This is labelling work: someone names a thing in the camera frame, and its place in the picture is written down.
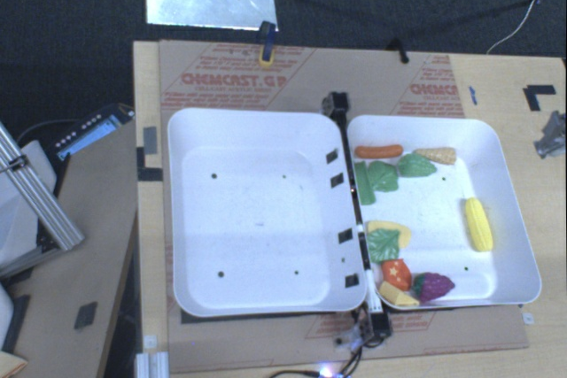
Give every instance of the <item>white plastic tray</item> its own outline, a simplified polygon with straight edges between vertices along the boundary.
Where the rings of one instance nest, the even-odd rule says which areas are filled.
[[[400,258],[413,275],[439,273],[454,282],[445,297],[417,308],[523,304],[539,295],[540,275],[500,141],[486,123],[360,116],[351,121],[348,136],[352,150],[394,143],[401,144],[404,153],[441,146],[456,149],[453,166],[435,164],[437,172],[428,177],[400,177],[397,191],[377,192],[375,204],[361,207],[365,222],[390,220],[411,229],[411,242],[400,250]],[[361,159],[353,154],[353,160]],[[477,197],[485,207],[493,231],[490,252],[471,247],[464,218],[468,197]]]
[[[330,119],[186,109],[169,121],[168,141],[183,310],[330,312],[362,302],[353,200]]]

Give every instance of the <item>toy food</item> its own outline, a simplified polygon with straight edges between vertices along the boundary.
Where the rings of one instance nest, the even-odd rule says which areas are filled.
[[[381,192],[398,188],[398,171],[395,166],[382,161],[372,161],[367,171],[370,187]]]
[[[356,188],[358,189],[358,200],[361,204],[374,204],[376,196],[370,187],[369,176],[366,172],[366,163],[360,161],[354,163],[354,174],[356,175]]]
[[[390,222],[389,220],[371,220],[368,224],[366,224],[368,233],[379,228],[384,228],[386,230],[398,230],[400,232],[400,236],[398,238],[399,246],[401,249],[408,247],[409,240],[411,239],[411,230],[406,226],[402,226],[397,222]]]
[[[457,153],[451,147],[418,148],[414,153],[440,164],[454,164],[457,160]]]
[[[409,153],[401,157],[398,162],[398,170],[400,171],[400,176],[417,177],[431,175],[437,172],[437,167],[428,158],[415,153]]]
[[[398,230],[386,230],[379,228],[366,235],[366,242],[369,247],[370,261],[377,265],[384,260],[392,260],[400,254]]]
[[[411,288],[411,273],[403,258],[383,261],[380,266],[386,282],[402,291],[408,291]]]
[[[479,252],[491,251],[493,233],[480,201],[475,197],[468,198],[464,204],[464,212],[474,248]]]
[[[454,283],[442,274],[422,273],[414,279],[412,291],[422,303],[443,297],[454,289]]]
[[[363,159],[384,159],[396,158],[401,156],[404,149],[401,145],[387,145],[385,147],[365,147],[358,146],[354,149],[354,154]]]
[[[397,289],[391,283],[383,281],[380,284],[378,293],[384,297],[386,301],[393,305],[419,305],[419,301],[410,295]]]

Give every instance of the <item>white cord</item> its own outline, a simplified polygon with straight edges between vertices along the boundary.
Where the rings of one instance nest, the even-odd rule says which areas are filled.
[[[522,22],[520,22],[520,25],[518,27],[516,27],[516,30],[514,30],[514,32],[512,32],[510,35],[505,36],[504,38],[502,38],[501,40],[499,40],[498,42],[493,44],[490,47],[490,49],[486,51],[486,55],[490,54],[496,46],[500,46],[503,42],[509,40],[512,36],[514,36],[515,34],[517,34],[520,31],[520,28],[522,28],[524,26],[525,22],[528,20],[528,16],[530,16],[530,13],[532,12],[532,8],[533,8],[533,6],[535,5],[536,2],[537,2],[537,0],[532,0],[530,2],[530,6],[528,6],[528,11],[525,12],[525,16],[522,19]]]
[[[503,42],[509,40],[512,36],[514,36],[515,34],[517,34],[520,31],[520,28],[522,28],[524,26],[525,22],[528,20],[528,16],[530,16],[530,12],[532,11],[532,8],[535,5],[535,3],[536,3],[536,0],[532,0],[530,2],[530,6],[528,7],[528,11],[525,13],[525,16],[522,19],[522,22],[520,22],[520,25],[518,27],[516,27],[516,30],[514,30],[514,32],[512,32],[510,35],[505,36],[504,38],[502,38],[501,40],[499,40],[498,42],[493,44],[490,47],[490,49],[486,51],[486,55],[490,54],[496,46],[500,46]]]

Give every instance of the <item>cardboard sheet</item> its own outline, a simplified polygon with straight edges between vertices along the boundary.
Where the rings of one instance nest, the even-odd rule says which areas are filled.
[[[318,112],[331,91],[349,94],[348,118],[396,114],[462,118],[448,56],[276,47],[270,68],[260,46],[162,42],[159,46],[171,373],[331,362],[350,351],[337,338],[353,328],[351,313],[264,315],[203,320],[183,313],[172,291],[171,212],[166,125],[184,107]],[[392,315],[393,336],[364,357],[391,358],[528,346],[516,306]]]

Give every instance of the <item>yellow toy corn cob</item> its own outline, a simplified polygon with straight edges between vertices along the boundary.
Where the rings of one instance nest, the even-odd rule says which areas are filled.
[[[464,205],[464,212],[475,249],[480,252],[491,251],[493,233],[480,201],[475,197],[468,198]]]
[[[440,164],[454,164],[457,160],[457,153],[451,147],[418,148],[414,153]]]

